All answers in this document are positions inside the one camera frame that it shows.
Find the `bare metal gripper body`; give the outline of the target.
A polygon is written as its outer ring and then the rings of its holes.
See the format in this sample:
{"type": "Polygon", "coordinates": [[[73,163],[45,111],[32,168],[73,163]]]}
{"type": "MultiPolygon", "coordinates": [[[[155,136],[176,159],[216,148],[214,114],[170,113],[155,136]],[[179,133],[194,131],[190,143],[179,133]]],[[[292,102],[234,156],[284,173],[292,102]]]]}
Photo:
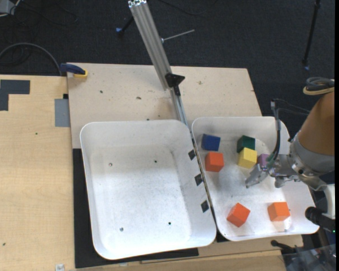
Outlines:
{"type": "Polygon", "coordinates": [[[324,191],[327,183],[320,176],[329,172],[327,162],[328,157],[319,154],[281,154],[269,169],[269,175],[274,179],[276,176],[286,176],[290,178],[289,181],[303,182],[315,191],[324,191]]]}

